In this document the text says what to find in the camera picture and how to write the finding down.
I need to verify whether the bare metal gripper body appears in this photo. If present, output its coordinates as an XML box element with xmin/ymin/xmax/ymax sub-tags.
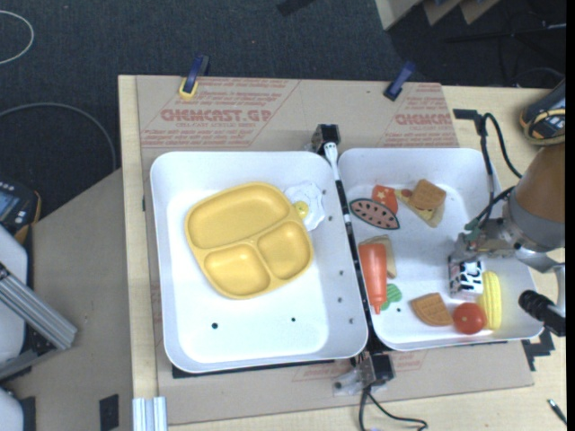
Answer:
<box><xmin>454</xmin><ymin>218</ymin><xmax>518</xmax><ymax>260</ymax></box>

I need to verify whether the white plastic tray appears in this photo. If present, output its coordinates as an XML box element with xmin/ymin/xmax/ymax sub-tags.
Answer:
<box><xmin>336</xmin><ymin>146</ymin><xmax>546</xmax><ymax>352</ymax></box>
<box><xmin>149</xmin><ymin>150</ymin><xmax>370</xmax><ymax>374</ymax></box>

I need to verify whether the black and white milk carton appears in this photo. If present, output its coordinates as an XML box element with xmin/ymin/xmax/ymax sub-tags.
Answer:
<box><xmin>447</xmin><ymin>259</ymin><xmax>486</xmax><ymax>299</ymax></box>

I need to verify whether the yellow pizza slice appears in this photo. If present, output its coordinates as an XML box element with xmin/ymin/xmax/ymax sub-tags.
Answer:
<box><xmin>396</xmin><ymin>188</ymin><xmax>447</xmax><ymax>229</ymax></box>

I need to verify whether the yellow corn cob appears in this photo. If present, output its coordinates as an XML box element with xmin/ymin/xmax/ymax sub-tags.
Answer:
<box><xmin>476</xmin><ymin>270</ymin><xmax>503</xmax><ymax>331</ymax></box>

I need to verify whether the brown waffle biscuit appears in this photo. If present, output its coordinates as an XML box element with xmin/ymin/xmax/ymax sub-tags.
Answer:
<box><xmin>408</xmin><ymin>178</ymin><xmax>447</xmax><ymax>211</ymax></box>
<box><xmin>409</xmin><ymin>292</ymin><xmax>455</xmax><ymax>328</ymax></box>

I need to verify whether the red tomato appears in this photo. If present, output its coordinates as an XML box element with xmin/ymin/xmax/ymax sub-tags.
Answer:
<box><xmin>451</xmin><ymin>302</ymin><xmax>488</xmax><ymax>336</ymax></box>

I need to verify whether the tan bread slice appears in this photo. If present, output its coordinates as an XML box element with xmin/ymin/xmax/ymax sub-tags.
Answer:
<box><xmin>358</xmin><ymin>234</ymin><xmax>398</xmax><ymax>280</ymax></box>

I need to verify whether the green lettuce leaf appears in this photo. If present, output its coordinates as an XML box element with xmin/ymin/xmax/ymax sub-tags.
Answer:
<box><xmin>380</xmin><ymin>283</ymin><xmax>403</xmax><ymax>312</ymax></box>

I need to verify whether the orange sauce bottle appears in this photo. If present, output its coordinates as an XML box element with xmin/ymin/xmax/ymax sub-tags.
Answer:
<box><xmin>358</xmin><ymin>242</ymin><xmax>389</xmax><ymax>316</ymax></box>

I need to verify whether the red carton with yellow star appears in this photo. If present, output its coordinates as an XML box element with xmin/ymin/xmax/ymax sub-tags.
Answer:
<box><xmin>371</xmin><ymin>183</ymin><xmax>400</xmax><ymax>216</ymax></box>

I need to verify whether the red and green watermelon slice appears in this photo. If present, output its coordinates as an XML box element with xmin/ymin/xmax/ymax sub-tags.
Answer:
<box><xmin>349</xmin><ymin>198</ymin><xmax>402</xmax><ymax>232</ymax></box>

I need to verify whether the thin black and white rod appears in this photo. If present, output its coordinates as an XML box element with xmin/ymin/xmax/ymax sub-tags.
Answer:
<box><xmin>323</xmin><ymin>141</ymin><xmax>375</xmax><ymax>355</ymax></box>

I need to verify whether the white and yellow fried egg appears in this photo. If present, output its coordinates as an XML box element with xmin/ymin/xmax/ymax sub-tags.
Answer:
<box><xmin>283</xmin><ymin>180</ymin><xmax>326</xmax><ymax>233</ymax></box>

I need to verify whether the black pen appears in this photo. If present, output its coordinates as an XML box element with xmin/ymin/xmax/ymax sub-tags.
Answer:
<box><xmin>546</xmin><ymin>398</ymin><xmax>567</xmax><ymax>426</ymax></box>

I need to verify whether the yellow divided plate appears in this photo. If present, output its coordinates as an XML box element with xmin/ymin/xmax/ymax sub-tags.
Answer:
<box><xmin>183</xmin><ymin>181</ymin><xmax>315</xmax><ymax>301</ymax></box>

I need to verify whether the brown cardboard board red print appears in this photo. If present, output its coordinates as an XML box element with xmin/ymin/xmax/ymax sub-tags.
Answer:
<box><xmin>134</xmin><ymin>75</ymin><xmax>536</xmax><ymax>426</ymax></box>

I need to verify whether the black cylinder on white bracket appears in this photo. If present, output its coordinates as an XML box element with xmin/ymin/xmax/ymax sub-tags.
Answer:
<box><xmin>516</xmin><ymin>245</ymin><xmax>567</xmax><ymax>337</ymax></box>

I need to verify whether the black block with thin wires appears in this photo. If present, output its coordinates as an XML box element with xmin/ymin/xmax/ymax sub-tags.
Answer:
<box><xmin>313</xmin><ymin>123</ymin><xmax>341</xmax><ymax>153</ymax></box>
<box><xmin>332</xmin><ymin>351</ymin><xmax>397</xmax><ymax>395</ymax></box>

